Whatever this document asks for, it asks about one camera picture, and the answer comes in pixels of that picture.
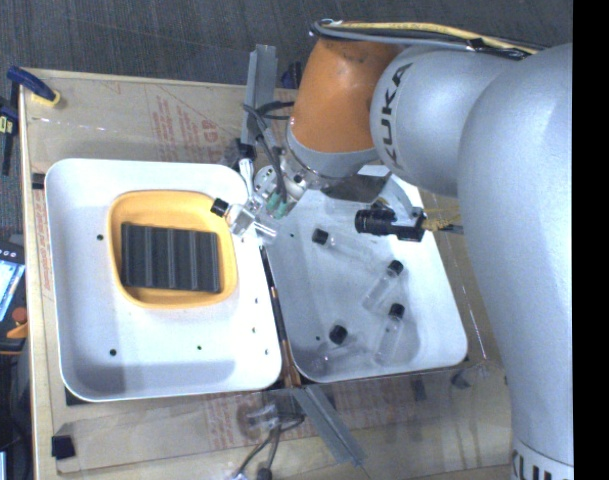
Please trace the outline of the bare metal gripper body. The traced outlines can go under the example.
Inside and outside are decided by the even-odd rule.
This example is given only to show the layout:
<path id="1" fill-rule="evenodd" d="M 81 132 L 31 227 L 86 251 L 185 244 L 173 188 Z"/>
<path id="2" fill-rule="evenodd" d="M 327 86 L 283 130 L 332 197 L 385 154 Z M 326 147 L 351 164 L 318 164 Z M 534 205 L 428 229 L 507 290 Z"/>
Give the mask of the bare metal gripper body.
<path id="1" fill-rule="evenodd" d="M 254 177 L 253 189 L 267 204 L 295 204 L 307 191 L 319 191 L 340 201 L 370 203 L 390 177 L 380 165 L 366 165 L 357 174 L 328 178 L 307 169 L 295 160 L 283 158 L 278 168 L 269 164 Z"/>

